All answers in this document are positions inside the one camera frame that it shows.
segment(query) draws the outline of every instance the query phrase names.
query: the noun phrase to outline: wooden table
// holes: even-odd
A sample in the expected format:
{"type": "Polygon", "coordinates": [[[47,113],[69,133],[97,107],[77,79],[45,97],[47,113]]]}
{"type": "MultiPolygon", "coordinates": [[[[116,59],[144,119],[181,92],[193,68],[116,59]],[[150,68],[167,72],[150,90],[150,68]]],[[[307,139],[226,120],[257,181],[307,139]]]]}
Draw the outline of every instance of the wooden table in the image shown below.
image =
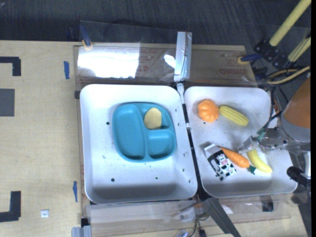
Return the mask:
{"type": "MultiPolygon", "coordinates": [[[[0,56],[18,56],[22,76],[0,63],[0,88],[15,89],[14,117],[0,117],[0,212],[9,211],[10,192],[21,191],[21,217],[1,222],[0,237],[67,237],[82,215],[77,105],[74,98],[77,42],[0,41],[0,56]],[[65,78],[64,61],[70,64],[65,78]],[[78,184],[78,202],[73,192],[78,184]],[[48,209],[49,217],[41,218],[48,209]]],[[[287,219],[239,223],[244,236],[306,237],[298,207],[287,219]]],[[[217,226],[208,236],[223,235],[217,226]]],[[[175,236],[177,231],[130,237],[175,236]]]]}

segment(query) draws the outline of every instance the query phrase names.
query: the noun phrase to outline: black corner marker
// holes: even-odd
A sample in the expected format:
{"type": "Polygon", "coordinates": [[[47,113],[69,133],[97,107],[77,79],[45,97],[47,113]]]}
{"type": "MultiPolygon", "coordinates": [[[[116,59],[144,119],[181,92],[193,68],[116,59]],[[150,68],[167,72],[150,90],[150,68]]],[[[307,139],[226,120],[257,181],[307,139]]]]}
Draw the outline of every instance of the black corner marker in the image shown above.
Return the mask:
{"type": "Polygon", "coordinates": [[[21,76],[21,59],[19,57],[0,57],[0,63],[12,63],[12,76],[21,76]]]}
{"type": "Polygon", "coordinates": [[[21,191],[11,192],[10,210],[0,212],[0,222],[17,221],[21,217],[21,191]]]}

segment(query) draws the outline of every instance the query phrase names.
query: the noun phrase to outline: blue divided tray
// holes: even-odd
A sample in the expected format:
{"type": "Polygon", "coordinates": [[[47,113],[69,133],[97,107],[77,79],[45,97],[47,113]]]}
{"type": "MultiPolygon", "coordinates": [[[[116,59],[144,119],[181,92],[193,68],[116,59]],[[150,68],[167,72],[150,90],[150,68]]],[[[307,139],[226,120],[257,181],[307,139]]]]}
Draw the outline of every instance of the blue divided tray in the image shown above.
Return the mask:
{"type": "Polygon", "coordinates": [[[126,160],[149,162],[165,159],[176,149],[172,119],[166,109],[152,103],[128,103],[117,107],[112,117],[113,138],[126,160]],[[161,129],[147,129],[144,116],[156,107],[162,114],[161,129]]]}

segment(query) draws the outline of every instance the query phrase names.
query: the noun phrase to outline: gray square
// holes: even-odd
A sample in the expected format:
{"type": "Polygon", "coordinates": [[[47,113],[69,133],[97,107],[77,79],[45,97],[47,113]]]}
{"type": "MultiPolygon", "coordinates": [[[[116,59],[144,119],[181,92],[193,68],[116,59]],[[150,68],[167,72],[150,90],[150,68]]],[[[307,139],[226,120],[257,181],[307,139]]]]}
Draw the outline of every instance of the gray square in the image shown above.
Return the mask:
{"type": "Polygon", "coordinates": [[[14,117],[14,89],[0,89],[0,117],[14,117]]]}

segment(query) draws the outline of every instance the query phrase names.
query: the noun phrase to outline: yellow corn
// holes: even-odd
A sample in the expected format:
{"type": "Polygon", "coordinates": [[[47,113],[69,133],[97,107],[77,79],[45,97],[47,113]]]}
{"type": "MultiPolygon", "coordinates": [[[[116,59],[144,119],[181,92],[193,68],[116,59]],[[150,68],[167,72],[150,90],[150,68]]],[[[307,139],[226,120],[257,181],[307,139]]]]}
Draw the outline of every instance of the yellow corn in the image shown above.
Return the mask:
{"type": "Polygon", "coordinates": [[[244,114],[236,111],[235,109],[227,105],[221,105],[219,107],[219,113],[224,117],[230,119],[231,121],[235,122],[236,124],[242,126],[248,125],[249,119],[244,114]]]}

